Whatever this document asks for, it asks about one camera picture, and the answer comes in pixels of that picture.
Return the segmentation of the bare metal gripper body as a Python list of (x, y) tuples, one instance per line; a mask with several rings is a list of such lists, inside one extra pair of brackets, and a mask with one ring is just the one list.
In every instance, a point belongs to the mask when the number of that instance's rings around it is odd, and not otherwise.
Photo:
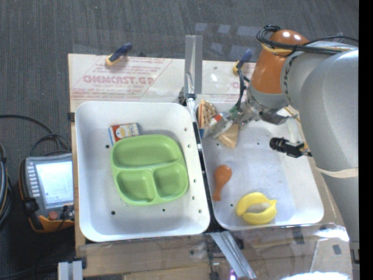
[(264, 107), (253, 100), (238, 101), (230, 109), (230, 120), (233, 123), (245, 126), (253, 121), (265, 121), (274, 125), (281, 125), (291, 118), (295, 118), (295, 115), (283, 116), (277, 112), (279, 109), (271, 109)]

